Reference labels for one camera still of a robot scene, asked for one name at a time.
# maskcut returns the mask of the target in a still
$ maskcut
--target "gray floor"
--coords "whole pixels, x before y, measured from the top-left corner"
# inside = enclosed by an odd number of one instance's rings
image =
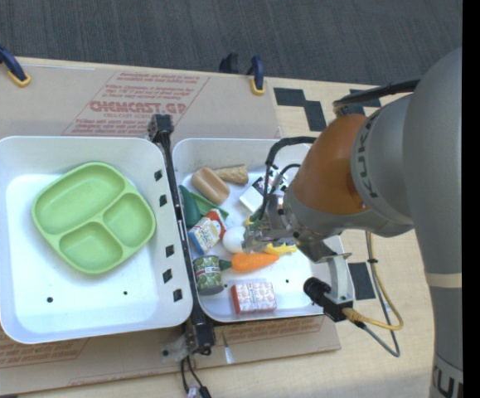
[[[462,45],[463,0],[0,0],[18,56],[383,85]]]

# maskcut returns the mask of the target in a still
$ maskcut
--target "yellow cable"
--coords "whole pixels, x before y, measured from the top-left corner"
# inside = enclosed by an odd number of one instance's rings
[[[367,237],[369,238],[369,245],[371,247],[371,254],[369,255],[371,259],[374,259],[374,249],[372,247],[372,234],[367,233]],[[398,318],[398,325],[397,326],[391,326],[390,324],[379,322],[377,320],[374,320],[372,318],[365,317],[364,315],[361,315],[358,313],[354,308],[344,308],[342,310],[343,314],[351,321],[351,322],[363,322],[363,323],[369,323],[373,324],[375,326],[378,326],[379,328],[386,328],[388,330],[400,330],[401,328],[404,327],[404,320],[400,316],[400,313],[394,306],[394,304],[391,302],[389,295],[385,291],[385,288],[383,286],[383,282],[381,281],[380,276],[378,275],[378,271],[376,268],[376,263],[371,264],[372,269],[374,270],[374,274],[376,278],[378,279],[378,285],[380,286],[380,290],[383,293],[383,296],[385,297],[385,301],[390,306],[390,309],[392,309],[392,312],[395,314],[396,318]]]

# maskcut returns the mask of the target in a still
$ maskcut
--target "white plastic tray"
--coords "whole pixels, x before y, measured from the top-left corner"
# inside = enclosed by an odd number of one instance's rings
[[[69,266],[34,226],[36,194],[82,163],[117,168],[157,218],[152,239],[104,274]],[[162,177],[155,178],[160,172]],[[161,206],[160,197],[167,204]],[[0,321],[18,342],[177,326],[192,311],[162,153],[142,138],[8,137],[0,141]],[[173,250],[167,256],[166,248]],[[165,281],[163,274],[171,270]]]
[[[229,167],[246,164],[249,172],[249,183],[242,187],[227,183],[230,195],[220,208],[230,214],[226,218],[227,227],[242,226],[250,216],[249,210],[239,201],[239,197],[260,176],[265,174],[265,159],[276,140],[258,139],[220,139],[220,138],[188,138],[179,142],[172,151],[177,183],[193,192],[197,192],[191,184],[192,174],[203,166],[210,168]],[[295,145],[282,148],[277,153],[275,164],[284,168],[290,163],[301,163],[308,152],[307,145]],[[288,179],[291,181],[296,169],[290,169]],[[330,246],[342,253],[339,238],[330,242]],[[192,258],[197,252],[191,245]],[[218,242],[208,255],[230,258],[231,254]],[[322,308],[312,305],[310,298],[303,292],[304,282],[310,277],[317,277],[331,283],[330,270],[326,263],[314,264],[302,252],[282,255],[276,263],[248,274],[235,273],[232,269],[222,271],[221,278],[225,289],[215,295],[198,295],[203,311],[212,319],[222,323],[244,322],[271,318],[289,318],[322,314]],[[269,281],[276,294],[277,309],[268,313],[236,314],[230,293],[234,284]]]

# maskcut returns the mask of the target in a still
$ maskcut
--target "red and white box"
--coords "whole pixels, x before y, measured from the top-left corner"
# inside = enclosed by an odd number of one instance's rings
[[[239,313],[260,313],[276,309],[276,296],[270,282],[235,284],[230,288],[234,308]]]

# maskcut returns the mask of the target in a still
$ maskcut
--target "robotic arm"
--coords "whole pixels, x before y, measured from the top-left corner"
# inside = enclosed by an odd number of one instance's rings
[[[329,240],[345,229],[392,237],[414,228],[434,308],[432,397],[463,396],[461,87],[457,49],[411,95],[370,118],[338,116],[244,242],[294,240],[319,263],[337,257]]]

